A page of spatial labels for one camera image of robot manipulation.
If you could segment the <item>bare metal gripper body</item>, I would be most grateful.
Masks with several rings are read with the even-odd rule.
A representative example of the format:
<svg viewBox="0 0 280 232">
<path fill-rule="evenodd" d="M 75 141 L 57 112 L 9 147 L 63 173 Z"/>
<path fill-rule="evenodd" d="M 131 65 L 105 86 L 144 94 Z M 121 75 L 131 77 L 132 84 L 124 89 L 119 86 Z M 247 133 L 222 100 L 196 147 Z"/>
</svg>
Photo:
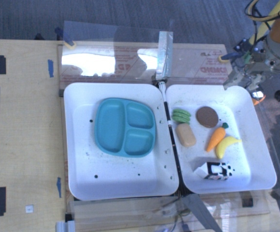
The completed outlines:
<svg viewBox="0 0 280 232">
<path fill-rule="evenodd" d="M 245 54 L 245 65 L 235 69 L 234 83 L 262 83 L 280 74 L 280 57 L 269 54 Z"/>
</svg>

